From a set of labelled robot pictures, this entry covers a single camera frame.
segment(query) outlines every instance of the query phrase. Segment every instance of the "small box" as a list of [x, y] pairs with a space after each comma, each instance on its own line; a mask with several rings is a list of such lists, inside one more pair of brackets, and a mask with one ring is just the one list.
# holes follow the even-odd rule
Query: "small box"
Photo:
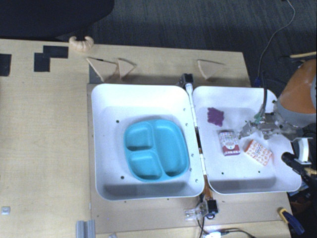
[[238, 138], [233, 131], [223, 131], [219, 133], [219, 139], [224, 156], [240, 154]]
[[245, 152], [263, 166], [266, 166], [272, 155], [271, 151], [267, 150], [264, 146], [254, 140], [250, 141]]

